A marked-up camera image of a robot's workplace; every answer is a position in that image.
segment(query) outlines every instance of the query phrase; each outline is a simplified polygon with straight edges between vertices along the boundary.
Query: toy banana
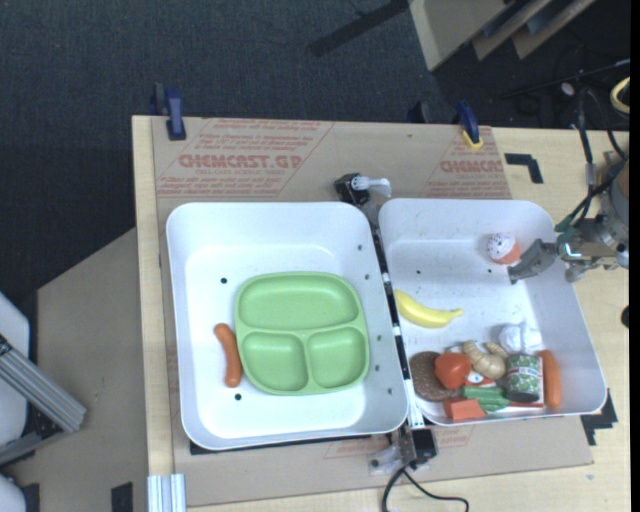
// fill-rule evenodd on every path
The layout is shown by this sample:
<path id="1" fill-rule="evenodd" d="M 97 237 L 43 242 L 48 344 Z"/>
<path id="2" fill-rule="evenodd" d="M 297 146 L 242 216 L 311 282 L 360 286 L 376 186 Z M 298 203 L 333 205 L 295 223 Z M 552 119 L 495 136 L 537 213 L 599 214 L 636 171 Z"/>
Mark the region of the toy banana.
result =
<path id="1" fill-rule="evenodd" d="M 432 309 L 420 304 L 410 295 L 400 290 L 395 290 L 396 304 L 400 314 L 422 327 L 444 327 L 455 317 L 462 315 L 462 309 L 444 310 Z"/>

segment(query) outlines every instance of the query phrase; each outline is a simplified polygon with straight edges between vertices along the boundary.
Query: plastic sausage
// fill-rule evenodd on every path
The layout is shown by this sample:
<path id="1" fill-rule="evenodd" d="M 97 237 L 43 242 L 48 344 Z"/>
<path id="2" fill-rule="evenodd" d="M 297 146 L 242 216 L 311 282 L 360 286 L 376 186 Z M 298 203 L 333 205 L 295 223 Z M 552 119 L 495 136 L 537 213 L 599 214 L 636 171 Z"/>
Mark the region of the plastic sausage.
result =
<path id="1" fill-rule="evenodd" d="M 227 360 L 224 383 L 230 388 L 235 388 L 240 384 L 242 378 L 242 362 L 240 361 L 236 335 L 227 324 L 217 324 L 213 328 L 213 333 L 222 345 Z"/>

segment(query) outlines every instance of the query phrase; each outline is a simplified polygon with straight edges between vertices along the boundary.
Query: black carpet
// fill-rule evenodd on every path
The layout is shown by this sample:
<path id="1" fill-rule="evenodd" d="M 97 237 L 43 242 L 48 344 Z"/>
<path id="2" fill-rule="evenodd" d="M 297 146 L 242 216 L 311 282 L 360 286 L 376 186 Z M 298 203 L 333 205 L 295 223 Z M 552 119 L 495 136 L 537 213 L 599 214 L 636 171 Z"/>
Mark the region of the black carpet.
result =
<path id="1" fill-rule="evenodd" d="M 130 123 L 155 82 L 186 115 L 405 122 L 424 101 L 447 123 L 465 99 L 482 124 L 569 128 L 557 88 L 500 95 L 629 57 L 630 5 L 596 2 L 527 59 L 467 46 L 431 73 L 406 0 L 1 2 L 0 291 L 18 302 L 135 225 Z"/>

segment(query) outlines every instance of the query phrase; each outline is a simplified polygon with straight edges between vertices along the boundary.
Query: green divided plate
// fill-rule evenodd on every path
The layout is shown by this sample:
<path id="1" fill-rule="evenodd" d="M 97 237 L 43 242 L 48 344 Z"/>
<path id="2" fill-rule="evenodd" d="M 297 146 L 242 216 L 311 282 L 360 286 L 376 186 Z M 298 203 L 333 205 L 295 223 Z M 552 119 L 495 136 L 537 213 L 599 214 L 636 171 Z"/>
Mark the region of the green divided plate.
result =
<path id="1" fill-rule="evenodd" d="M 234 304 L 243 371 L 280 395 L 338 391 L 369 369 L 369 338 L 360 299 L 326 272 L 264 274 L 246 281 Z"/>

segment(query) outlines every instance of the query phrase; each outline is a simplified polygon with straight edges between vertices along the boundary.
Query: toy tomato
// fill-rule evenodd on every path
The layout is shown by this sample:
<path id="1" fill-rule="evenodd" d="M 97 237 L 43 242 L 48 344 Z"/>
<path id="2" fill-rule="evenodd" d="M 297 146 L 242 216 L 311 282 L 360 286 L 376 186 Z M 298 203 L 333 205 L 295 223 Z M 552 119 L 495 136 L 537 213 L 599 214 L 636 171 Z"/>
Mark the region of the toy tomato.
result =
<path id="1" fill-rule="evenodd" d="M 435 374 L 447 389 L 458 389 L 464 385 L 471 372 L 471 359 L 466 354 L 445 352 L 435 360 Z"/>

